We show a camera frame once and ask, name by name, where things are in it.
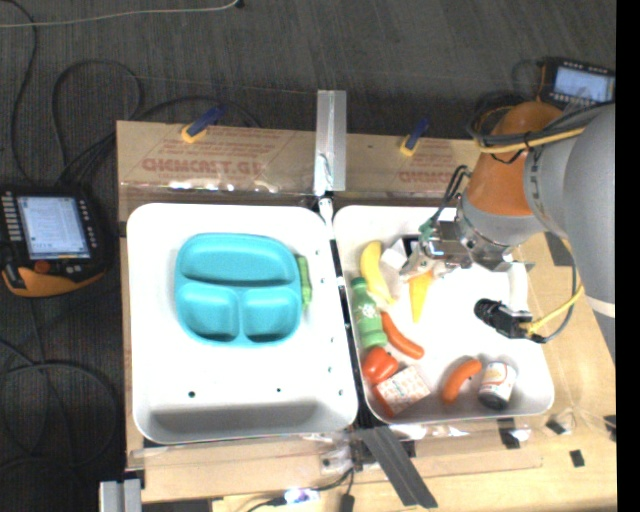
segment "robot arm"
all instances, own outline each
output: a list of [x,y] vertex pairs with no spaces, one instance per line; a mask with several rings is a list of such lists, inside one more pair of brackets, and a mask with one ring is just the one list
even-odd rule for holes
[[523,142],[485,148],[455,220],[430,219],[421,227],[419,249],[402,274],[432,268],[433,261],[447,270],[473,262],[507,271],[516,246],[550,231],[568,240],[615,361],[615,104],[563,115],[525,102],[492,131],[493,140],[510,134],[522,134]]

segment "screen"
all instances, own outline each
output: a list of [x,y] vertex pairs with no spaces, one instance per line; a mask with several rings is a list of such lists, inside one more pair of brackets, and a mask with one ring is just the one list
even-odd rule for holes
[[613,99],[615,77],[560,66],[554,92],[603,103]]
[[73,197],[18,197],[32,259],[90,258]]

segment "white can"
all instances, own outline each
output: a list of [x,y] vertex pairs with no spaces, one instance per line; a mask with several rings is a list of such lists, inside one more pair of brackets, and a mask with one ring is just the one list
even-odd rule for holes
[[513,366],[502,361],[489,363],[482,376],[478,400],[491,409],[502,410],[506,408],[516,377],[517,373]]

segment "blue and yellow clamp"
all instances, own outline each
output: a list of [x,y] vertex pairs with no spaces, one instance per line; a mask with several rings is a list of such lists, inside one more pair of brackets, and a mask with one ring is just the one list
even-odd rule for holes
[[216,124],[226,112],[226,105],[210,108],[193,123],[182,129],[182,140],[193,144],[198,139],[201,139],[207,133],[207,126]]
[[413,131],[407,135],[400,145],[400,152],[405,156],[413,156],[418,148],[418,141],[429,128],[429,118],[421,119]]

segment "wooden surface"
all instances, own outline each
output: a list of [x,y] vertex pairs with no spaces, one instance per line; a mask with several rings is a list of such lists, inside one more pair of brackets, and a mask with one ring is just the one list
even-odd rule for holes
[[[147,195],[153,200],[153,194]],[[129,211],[121,203],[122,212]],[[570,270],[554,267],[543,235],[521,248],[521,257],[536,263],[529,273],[529,302],[534,317],[569,297]],[[222,497],[215,512],[242,512],[290,485],[326,484],[320,459],[330,449],[300,439],[209,443],[184,449],[143,450],[143,438],[131,414],[131,340],[128,324],[126,240],[121,244],[124,353],[127,404],[127,452],[130,469],[145,469],[145,503]],[[557,325],[552,322],[548,332]],[[497,432],[482,430],[466,440],[433,438],[418,443],[415,465],[444,511],[596,511],[617,509],[617,445],[602,418],[615,414],[615,368],[597,323],[584,298],[562,335],[544,347],[554,379],[556,398],[550,415],[572,420],[565,435],[544,427],[549,418],[524,422],[530,439],[517,450],[500,444]],[[584,466],[574,467],[571,452],[579,450]],[[337,510],[340,488],[321,500],[292,510]],[[352,494],[356,511],[392,512],[404,507],[384,474],[377,469],[356,474]]]

